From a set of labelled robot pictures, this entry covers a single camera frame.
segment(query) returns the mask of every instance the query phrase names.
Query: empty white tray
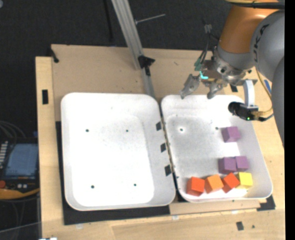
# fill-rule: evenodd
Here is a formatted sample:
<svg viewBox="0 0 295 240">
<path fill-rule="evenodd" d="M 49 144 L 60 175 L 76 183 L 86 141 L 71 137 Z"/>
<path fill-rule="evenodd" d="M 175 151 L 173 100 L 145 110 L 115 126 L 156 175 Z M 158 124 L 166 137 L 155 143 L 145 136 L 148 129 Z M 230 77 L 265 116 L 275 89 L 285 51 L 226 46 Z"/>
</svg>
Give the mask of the empty white tray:
<svg viewBox="0 0 295 240">
<path fill-rule="evenodd" d="M 160 107 L 146 94 L 69 93 L 61 101 L 65 198 L 79 211 L 171 203 Z"/>
<path fill-rule="evenodd" d="M 193 203 L 234 199 L 264 199 L 271 195 L 273 185 L 251 121 L 232 115 L 230 102 L 242 102 L 234 95 L 166 96 L 161 102 L 164 127 L 176 176 L 177 187 L 182 197 Z M 225 143 L 221 129 L 237 126 L 241 138 Z M 186 193 L 190 177 L 206 178 L 219 173 L 218 159 L 246 156 L 247 172 L 252 174 L 253 186 L 234 188 L 225 193 L 222 189 L 204 192 L 201 196 Z"/>
</svg>

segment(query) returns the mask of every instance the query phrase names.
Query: black clamp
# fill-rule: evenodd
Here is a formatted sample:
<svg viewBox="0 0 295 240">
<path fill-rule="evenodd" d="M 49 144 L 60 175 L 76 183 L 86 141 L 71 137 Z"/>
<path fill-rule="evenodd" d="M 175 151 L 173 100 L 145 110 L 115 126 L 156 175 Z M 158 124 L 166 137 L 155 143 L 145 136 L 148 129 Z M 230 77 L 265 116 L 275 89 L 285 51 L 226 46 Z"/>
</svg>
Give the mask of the black clamp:
<svg viewBox="0 0 295 240">
<path fill-rule="evenodd" d="M 139 65 L 141 67 L 141 69 L 145 69 L 145 74 L 147 76 L 151 76 L 151 72 L 150 72 L 150 66 L 155 62 L 156 60 L 153 59 L 153 58 L 148 58 L 148 57 L 145 57 L 143 55 L 139 56 L 138 57 L 138 62 L 139 62 Z"/>
</svg>

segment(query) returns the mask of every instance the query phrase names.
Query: dark background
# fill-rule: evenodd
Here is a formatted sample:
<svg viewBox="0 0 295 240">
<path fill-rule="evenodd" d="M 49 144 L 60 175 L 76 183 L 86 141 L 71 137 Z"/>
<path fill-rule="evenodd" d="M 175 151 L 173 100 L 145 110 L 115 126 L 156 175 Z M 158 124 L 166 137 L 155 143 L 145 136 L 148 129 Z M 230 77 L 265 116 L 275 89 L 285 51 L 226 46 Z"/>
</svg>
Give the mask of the dark background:
<svg viewBox="0 0 295 240">
<path fill-rule="evenodd" d="M 111 0 L 111 40 L 104 0 L 2 0 L 0 8 L 0 120 L 37 135 L 35 57 L 51 44 L 126 47 Z M 128 0 L 143 48 L 202 50 L 202 18 L 220 35 L 231 5 L 223 0 Z M 38 221 L 37 202 L 0 202 L 0 230 Z"/>
</svg>

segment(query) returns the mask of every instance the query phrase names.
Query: orange cube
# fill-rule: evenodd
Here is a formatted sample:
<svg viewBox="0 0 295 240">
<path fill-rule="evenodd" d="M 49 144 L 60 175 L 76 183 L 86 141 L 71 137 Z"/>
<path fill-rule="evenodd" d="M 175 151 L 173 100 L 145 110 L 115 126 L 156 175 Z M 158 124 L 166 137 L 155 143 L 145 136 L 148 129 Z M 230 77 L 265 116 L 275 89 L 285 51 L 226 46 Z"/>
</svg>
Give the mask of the orange cube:
<svg viewBox="0 0 295 240">
<path fill-rule="evenodd" d="M 186 184 L 186 193 L 199 197 L 204 192 L 205 180 L 202 178 L 191 177 Z"/>
<path fill-rule="evenodd" d="M 230 172 L 222 179 L 224 187 L 222 188 L 225 193 L 234 189 L 238 185 L 240 185 L 239 179 L 234 175 L 233 172 Z"/>
<path fill-rule="evenodd" d="M 223 188 L 223 182 L 219 174 L 209 176 L 205 179 L 205 190 L 207 193 L 211 193 Z"/>
</svg>

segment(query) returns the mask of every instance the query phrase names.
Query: block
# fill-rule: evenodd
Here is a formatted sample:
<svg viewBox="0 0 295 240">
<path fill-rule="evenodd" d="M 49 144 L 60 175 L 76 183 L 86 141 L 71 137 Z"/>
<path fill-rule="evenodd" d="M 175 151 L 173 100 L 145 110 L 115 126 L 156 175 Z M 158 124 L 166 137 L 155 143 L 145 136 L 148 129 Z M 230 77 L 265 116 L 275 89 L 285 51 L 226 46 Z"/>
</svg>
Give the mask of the block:
<svg viewBox="0 0 295 240">
<path fill-rule="evenodd" d="M 207 193 L 218 191 L 223 188 L 223 182 L 219 174 L 214 174 L 205 179 L 205 190 Z"/>
<path fill-rule="evenodd" d="M 237 161 L 235 157 L 223 157 L 218 160 L 218 172 L 229 174 L 237 171 Z"/>
<path fill-rule="evenodd" d="M 237 189 L 249 189 L 253 186 L 252 174 L 250 172 L 240 171 L 237 173 L 236 177 L 239 180 L 239 185 Z"/>
<path fill-rule="evenodd" d="M 241 138 L 241 134 L 237 126 L 225 127 L 221 130 L 221 133 L 225 143 L 236 142 Z"/>
<path fill-rule="evenodd" d="M 191 177 L 186 184 L 186 193 L 199 197 L 204 193 L 205 180 L 203 178 Z"/>
<path fill-rule="evenodd" d="M 249 169 L 248 158 L 245 155 L 240 155 L 235 157 L 236 170 L 238 172 L 245 172 Z"/>
<path fill-rule="evenodd" d="M 228 175 L 226 175 L 223 179 L 223 191 L 225 193 L 231 191 L 232 189 L 236 188 L 238 185 L 240 185 L 239 179 L 235 176 L 233 172 L 230 172 Z"/>
</svg>

